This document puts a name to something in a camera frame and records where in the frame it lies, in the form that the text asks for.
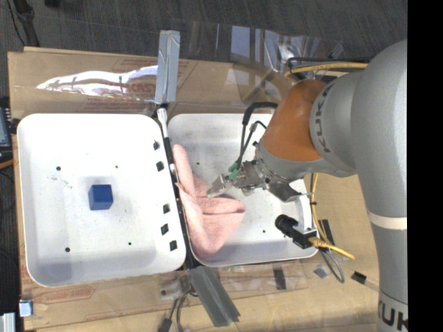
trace black connector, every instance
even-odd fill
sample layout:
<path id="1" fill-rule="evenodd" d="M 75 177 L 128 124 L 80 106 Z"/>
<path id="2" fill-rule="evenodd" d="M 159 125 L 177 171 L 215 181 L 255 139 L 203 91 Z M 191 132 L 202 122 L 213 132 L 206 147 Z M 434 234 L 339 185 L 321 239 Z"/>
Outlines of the black connector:
<path id="1" fill-rule="evenodd" d="M 316 237 L 316 230 L 307 230 L 306 232 L 300 232 L 295 229 L 295 226 L 298 225 L 298 221 L 294 218 L 291 218 L 285 214 L 281 214 L 275 220 L 275 226 L 279 229 L 283 234 L 288 237 L 291 237 L 292 241 L 302 249 L 308 248 L 312 246 L 312 243 L 309 242 L 310 237 Z"/>
<path id="2" fill-rule="evenodd" d="M 169 332 L 172 326 L 172 320 L 169 318 L 165 318 L 163 322 L 161 323 L 161 326 L 159 328 L 159 332 Z"/>

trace hole in tray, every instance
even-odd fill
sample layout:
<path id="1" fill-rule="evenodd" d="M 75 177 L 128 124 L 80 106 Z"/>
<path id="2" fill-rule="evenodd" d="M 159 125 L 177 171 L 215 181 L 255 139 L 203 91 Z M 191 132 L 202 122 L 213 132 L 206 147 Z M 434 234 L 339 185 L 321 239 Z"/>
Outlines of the hole in tray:
<path id="1" fill-rule="evenodd" d="M 157 171 L 160 172 L 162 169 L 165 168 L 165 165 L 159 161 L 158 163 L 155 164 L 157 166 Z"/>
<path id="2" fill-rule="evenodd" d="M 169 242 L 169 248 L 171 251 L 176 250 L 177 249 L 177 241 L 171 241 Z"/>
<path id="3" fill-rule="evenodd" d="M 169 231 L 169 227 L 167 224 L 163 225 L 161 228 L 161 234 L 164 235 L 166 232 Z"/>

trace pink cloth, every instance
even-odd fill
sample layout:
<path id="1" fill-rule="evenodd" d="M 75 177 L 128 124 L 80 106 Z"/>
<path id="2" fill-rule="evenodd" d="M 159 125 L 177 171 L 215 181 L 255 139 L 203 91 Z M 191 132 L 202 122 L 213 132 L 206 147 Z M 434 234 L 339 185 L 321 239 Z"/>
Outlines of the pink cloth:
<path id="1" fill-rule="evenodd" d="M 186 150 L 174 145 L 172 152 L 192 250 L 197 258 L 208 258 L 236 231 L 244 217 L 244 205 L 236 199 L 208 198 L 210 186 L 192 173 Z"/>

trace white tray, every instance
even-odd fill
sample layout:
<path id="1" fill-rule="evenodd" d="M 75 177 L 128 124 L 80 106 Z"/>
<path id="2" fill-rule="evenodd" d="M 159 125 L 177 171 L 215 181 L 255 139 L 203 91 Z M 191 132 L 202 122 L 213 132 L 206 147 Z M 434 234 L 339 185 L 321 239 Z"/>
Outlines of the white tray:
<path id="1" fill-rule="evenodd" d="M 17 138 L 26 261 L 37 283 L 79 284 L 181 266 L 186 249 L 155 121 L 34 114 L 19 123 Z M 158 162 L 164 170 L 157 170 Z M 108 210 L 89 209 L 93 184 L 112 186 Z M 173 241 L 177 249 L 171 250 Z"/>
<path id="2" fill-rule="evenodd" d="M 181 114 L 170 120 L 168 129 L 172 144 L 180 144 L 187 151 L 192 171 L 211 184 L 218 175 L 228 174 L 228 168 L 239 155 L 242 118 L 242 114 Z M 267 125 L 270 118 L 267 114 L 253 115 L 250 124 L 261 120 Z M 258 127 L 250 144 L 254 140 L 258 141 L 263 133 L 263 129 Z M 249 146 L 243 160 L 252 160 L 254 150 L 253 146 Z M 291 186 L 306 193 L 303 180 Z M 241 190 L 233 188 L 228 194 L 245 205 L 244 220 L 221 250 L 210 259 L 195 256 L 203 265 L 218 267 L 258 264 L 306 258 L 317 252 L 315 248 L 299 248 L 292 240 L 284 237 L 274 224 L 278 215 L 286 214 L 301 222 L 305 228 L 312 228 L 314 224 L 306 196 L 301 196 L 297 202 L 282 203 L 264 190 L 256 190 L 254 194 L 244 196 Z"/>

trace blue block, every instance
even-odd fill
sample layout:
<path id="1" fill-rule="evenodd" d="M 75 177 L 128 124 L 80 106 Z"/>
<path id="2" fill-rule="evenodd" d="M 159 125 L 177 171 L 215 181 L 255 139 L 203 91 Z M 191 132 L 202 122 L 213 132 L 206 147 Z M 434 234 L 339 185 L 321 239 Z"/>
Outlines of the blue block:
<path id="1" fill-rule="evenodd" d="M 91 210 L 109 209 L 114 202 L 111 185 L 92 185 L 88 195 Z"/>

